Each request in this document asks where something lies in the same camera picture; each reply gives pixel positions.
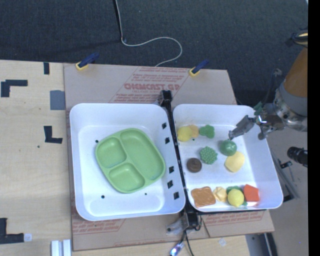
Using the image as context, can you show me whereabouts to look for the yellow toy pastry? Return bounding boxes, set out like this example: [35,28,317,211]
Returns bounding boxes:
[224,151,246,173]

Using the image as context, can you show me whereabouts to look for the orange toy block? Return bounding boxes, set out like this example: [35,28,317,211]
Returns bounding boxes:
[242,184,261,203]

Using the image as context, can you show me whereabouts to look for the green toy apple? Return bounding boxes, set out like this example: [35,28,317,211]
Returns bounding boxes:
[219,139,238,157]

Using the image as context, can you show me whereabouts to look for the pale yellow toy pasta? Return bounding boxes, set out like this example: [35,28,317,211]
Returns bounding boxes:
[212,186,229,203]

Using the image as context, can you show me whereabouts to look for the yellow toy lemon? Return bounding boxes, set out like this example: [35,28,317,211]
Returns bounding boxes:
[227,188,245,208]
[176,125,194,143]

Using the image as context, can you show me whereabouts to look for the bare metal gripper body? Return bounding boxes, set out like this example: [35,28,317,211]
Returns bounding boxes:
[254,99,308,134]

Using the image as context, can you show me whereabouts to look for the green toy grapes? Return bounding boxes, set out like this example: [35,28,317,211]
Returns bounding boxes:
[199,146,219,165]

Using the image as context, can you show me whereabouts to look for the brown toy toast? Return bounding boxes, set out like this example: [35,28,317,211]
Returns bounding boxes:
[190,186,217,209]

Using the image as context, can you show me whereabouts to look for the black cylinder on white bracket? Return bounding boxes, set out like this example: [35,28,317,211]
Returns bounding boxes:
[286,146,309,168]

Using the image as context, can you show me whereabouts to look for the brown cardboard board, red print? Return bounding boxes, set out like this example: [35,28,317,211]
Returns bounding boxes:
[62,62,276,252]

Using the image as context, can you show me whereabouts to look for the brown toy doughnut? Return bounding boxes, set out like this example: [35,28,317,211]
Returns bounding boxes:
[186,157,203,174]

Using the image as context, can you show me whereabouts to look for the green toy broccoli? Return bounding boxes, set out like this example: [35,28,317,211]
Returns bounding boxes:
[198,124,216,139]

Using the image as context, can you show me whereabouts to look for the thin black rod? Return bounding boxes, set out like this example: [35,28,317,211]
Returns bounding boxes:
[164,99,195,215]

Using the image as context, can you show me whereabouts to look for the black block with thin wires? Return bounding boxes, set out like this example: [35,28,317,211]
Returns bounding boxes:
[184,210,202,230]
[159,90,174,108]

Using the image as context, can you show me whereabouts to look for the green divided plate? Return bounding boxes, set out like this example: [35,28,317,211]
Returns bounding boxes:
[94,127,167,194]

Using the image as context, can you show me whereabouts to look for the white plastic tray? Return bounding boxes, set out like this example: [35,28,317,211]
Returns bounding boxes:
[172,103,284,213]
[69,102,187,222]

